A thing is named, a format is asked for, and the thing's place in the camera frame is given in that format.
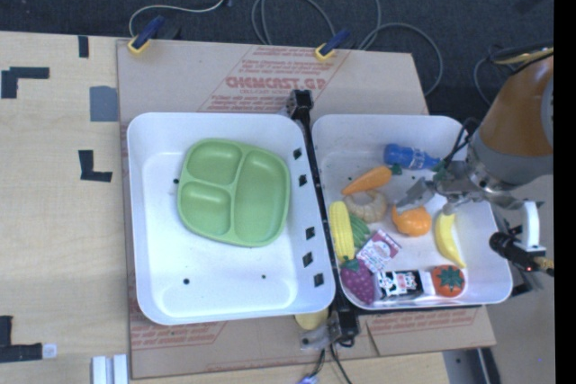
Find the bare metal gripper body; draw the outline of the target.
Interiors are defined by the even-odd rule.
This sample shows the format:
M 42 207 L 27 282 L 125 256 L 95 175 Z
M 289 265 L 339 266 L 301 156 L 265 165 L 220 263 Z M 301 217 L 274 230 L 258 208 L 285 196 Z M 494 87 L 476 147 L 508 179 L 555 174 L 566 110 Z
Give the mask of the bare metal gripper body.
M 489 174 L 482 163 L 451 161 L 433 176 L 436 193 L 456 208 L 468 202 L 487 201 L 501 208 L 513 208 L 512 186 Z

